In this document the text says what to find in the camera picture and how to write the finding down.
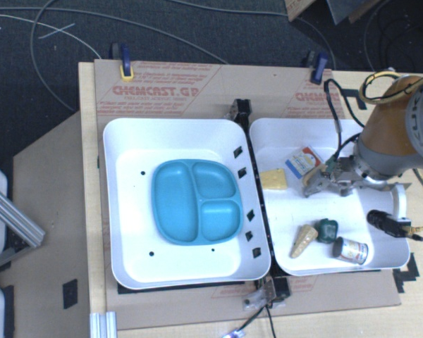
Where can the white plastic tray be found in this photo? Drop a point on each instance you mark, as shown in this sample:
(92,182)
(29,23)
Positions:
(338,210)
(134,203)

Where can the green bell pepper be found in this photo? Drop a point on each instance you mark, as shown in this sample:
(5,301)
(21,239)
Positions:
(326,230)

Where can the beige ice cream cone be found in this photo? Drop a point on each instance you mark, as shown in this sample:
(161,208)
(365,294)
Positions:
(303,241)

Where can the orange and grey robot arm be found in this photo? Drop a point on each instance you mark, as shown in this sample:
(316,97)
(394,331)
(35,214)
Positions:
(387,125)

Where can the blue red white carton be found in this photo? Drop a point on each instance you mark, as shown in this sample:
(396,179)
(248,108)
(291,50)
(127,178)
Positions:
(303,162)

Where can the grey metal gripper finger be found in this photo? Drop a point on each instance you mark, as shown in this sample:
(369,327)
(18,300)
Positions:
(312,188)
(342,191)

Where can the yellow cheese wedge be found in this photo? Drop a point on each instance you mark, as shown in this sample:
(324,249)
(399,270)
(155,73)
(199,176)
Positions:
(274,179)

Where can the brown cardboard board red print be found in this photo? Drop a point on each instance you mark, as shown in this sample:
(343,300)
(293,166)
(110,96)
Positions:
(183,90)

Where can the white red can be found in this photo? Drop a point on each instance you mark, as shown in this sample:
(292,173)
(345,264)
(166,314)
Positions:
(354,252)

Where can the blue divided plate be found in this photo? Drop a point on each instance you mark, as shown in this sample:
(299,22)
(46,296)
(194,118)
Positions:
(176,203)

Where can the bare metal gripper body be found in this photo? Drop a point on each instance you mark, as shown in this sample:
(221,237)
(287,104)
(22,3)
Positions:
(345,171)

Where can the black cylinder on white bracket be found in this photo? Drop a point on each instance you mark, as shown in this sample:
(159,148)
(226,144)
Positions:
(384,221)

